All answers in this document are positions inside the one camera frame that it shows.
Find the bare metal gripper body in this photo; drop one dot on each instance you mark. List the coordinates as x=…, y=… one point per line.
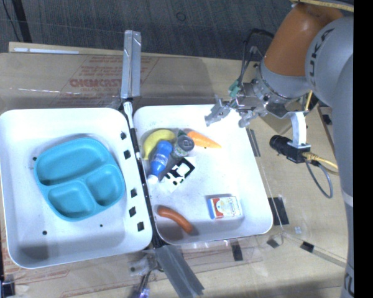
x=251, y=99

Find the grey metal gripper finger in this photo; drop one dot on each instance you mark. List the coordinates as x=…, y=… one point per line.
x=247, y=118
x=219, y=112

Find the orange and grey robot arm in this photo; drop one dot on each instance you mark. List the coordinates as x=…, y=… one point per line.
x=329, y=61

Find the orange carrot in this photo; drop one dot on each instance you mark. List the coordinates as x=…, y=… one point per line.
x=202, y=140

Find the grey can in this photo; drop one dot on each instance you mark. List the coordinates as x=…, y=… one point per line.
x=183, y=144

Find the brown cardboard board red print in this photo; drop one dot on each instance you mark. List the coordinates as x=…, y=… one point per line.
x=180, y=76

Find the white plastic tray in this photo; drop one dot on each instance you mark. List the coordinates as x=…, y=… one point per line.
x=230, y=172
x=25, y=154

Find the white card with black print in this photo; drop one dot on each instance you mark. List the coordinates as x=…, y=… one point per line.
x=181, y=174

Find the yellow banana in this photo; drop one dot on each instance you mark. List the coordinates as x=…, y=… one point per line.
x=150, y=141

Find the blue bottle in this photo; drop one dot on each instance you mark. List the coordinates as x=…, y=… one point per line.
x=160, y=160

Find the white and orange carton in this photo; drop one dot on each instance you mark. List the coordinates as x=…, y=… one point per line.
x=224, y=207

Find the red sausage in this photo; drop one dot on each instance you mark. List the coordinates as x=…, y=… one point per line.
x=174, y=217

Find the blue divided plate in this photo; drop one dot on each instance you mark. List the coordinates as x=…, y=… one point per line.
x=77, y=178

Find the black cylinder on white bracket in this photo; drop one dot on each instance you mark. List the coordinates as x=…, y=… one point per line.
x=287, y=147

